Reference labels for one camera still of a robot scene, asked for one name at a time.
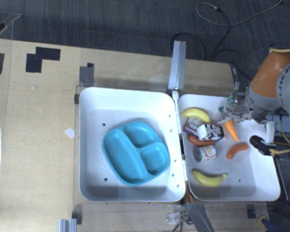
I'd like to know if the orange carrot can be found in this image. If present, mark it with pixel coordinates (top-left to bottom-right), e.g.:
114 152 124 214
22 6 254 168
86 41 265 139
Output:
221 117 241 143

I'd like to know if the blue divided plate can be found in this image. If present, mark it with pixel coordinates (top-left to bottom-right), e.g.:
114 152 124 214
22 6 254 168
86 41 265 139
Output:
100 119 173 189

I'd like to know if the yellow banana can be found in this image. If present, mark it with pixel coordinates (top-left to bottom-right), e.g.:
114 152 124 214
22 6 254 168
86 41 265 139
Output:
191 170 228 189
181 106 212 125

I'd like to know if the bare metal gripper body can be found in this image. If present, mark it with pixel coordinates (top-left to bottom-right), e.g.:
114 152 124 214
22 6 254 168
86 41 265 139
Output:
229 103 255 123

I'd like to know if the orange sausage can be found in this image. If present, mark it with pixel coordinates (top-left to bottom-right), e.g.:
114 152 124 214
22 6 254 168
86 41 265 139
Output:
186 134 216 148
226 142 250 161

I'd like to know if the white and black carton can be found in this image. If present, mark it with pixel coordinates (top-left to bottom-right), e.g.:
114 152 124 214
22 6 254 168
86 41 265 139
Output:
196 123 226 142

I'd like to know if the pale wood board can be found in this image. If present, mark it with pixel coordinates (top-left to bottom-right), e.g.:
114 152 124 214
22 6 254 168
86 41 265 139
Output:
69 47 284 232

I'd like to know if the small silver can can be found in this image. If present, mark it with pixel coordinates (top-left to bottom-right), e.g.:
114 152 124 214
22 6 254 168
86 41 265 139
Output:
193 143 218 164

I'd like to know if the white plastic tray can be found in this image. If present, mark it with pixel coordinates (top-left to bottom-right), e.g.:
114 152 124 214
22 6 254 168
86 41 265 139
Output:
73 86 192 206
173 93 287 206

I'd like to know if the black cylinder on white bracket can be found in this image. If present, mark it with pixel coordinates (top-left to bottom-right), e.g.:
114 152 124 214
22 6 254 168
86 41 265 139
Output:
249 120 279 156

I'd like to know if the purple packet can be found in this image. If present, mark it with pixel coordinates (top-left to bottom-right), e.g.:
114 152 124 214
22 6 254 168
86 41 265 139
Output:
183 117 200 136

